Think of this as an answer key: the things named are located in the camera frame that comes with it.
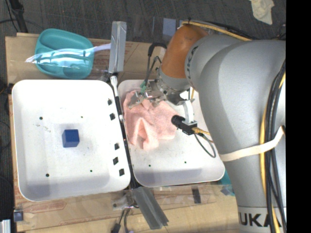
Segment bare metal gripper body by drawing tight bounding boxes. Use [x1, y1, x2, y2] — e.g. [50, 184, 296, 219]
[145, 79, 195, 106]

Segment white plastic tray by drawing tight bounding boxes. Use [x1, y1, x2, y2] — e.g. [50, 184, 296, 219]
[11, 79, 132, 202]
[117, 79, 226, 188]

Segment teal divided plate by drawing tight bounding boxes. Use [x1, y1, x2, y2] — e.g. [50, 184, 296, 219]
[34, 28, 95, 80]

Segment brown cardboard board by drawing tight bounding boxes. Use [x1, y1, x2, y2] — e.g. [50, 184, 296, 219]
[4, 32, 242, 233]

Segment black cylinder on white bracket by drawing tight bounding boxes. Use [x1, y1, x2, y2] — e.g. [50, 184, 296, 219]
[171, 100, 198, 136]

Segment blue cube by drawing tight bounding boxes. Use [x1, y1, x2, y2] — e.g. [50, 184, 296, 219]
[61, 129, 80, 148]

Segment pink cloth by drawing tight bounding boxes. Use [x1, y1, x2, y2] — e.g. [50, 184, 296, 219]
[122, 89, 179, 151]

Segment white crumpled cloth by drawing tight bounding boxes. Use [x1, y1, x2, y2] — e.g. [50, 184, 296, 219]
[244, 0, 276, 26]

